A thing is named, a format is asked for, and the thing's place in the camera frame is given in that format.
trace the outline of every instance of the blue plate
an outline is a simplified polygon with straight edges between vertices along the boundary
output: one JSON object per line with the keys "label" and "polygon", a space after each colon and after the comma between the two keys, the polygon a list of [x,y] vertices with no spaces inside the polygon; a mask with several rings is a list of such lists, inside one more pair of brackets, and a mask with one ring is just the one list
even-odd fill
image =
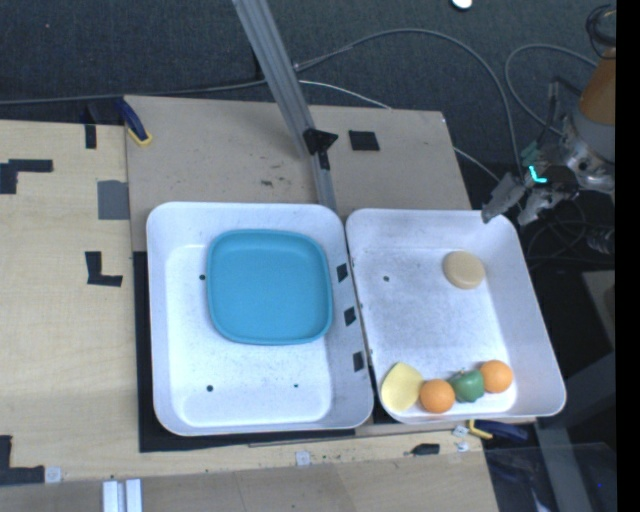
{"label": "blue plate", "polygon": [[207,300],[216,329],[240,343],[308,343],[324,336],[333,317],[325,253],[290,231],[218,236],[207,255]]}

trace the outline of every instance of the orange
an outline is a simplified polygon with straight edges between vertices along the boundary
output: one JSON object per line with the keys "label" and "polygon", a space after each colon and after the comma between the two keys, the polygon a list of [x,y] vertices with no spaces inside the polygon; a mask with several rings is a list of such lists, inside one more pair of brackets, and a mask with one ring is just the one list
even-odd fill
{"label": "orange", "polygon": [[480,366],[484,378],[484,390],[489,393],[502,393],[509,389],[513,382],[513,370],[504,361],[492,359]]}
{"label": "orange", "polygon": [[427,380],[420,387],[420,403],[428,412],[447,412],[455,401],[453,386],[444,379]]}

